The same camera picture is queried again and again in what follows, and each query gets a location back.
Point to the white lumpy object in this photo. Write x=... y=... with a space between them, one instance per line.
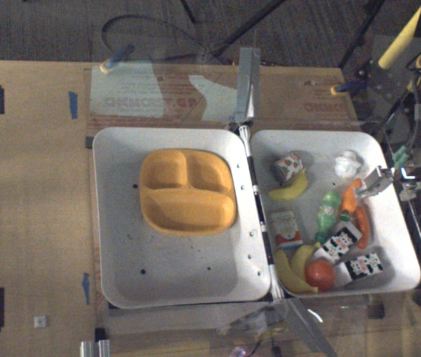
x=347 y=164

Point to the brown cardboard board red print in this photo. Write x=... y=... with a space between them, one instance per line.
x=288 y=99

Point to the strawberry print carton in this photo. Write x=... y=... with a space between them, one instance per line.
x=288 y=166

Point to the red and white carton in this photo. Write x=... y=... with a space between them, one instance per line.
x=285 y=230

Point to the yellow banana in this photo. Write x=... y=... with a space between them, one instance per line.
x=301 y=257
x=288 y=192
x=288 y=275

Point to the white plastic tray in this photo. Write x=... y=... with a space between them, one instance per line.
x=389 y=236
x=180 y=270

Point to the cow print carton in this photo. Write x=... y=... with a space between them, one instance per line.
x=338 y=244
x=363 y=266

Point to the thin black and white rod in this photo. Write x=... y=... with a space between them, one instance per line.
x=257 y=195

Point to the orange carrot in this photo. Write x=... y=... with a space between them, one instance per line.
x=349 y=201

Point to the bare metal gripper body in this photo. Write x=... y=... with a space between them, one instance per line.
x=417 y=186

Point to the orange divided plate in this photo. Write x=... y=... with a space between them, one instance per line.
x=188 y=206

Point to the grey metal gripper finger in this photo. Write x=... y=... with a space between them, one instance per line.
x=377 y=180

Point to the green plastic bottle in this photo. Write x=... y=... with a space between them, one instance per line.
x=326 y=214

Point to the orange round fruit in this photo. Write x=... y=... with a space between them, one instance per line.
x=320 y=274

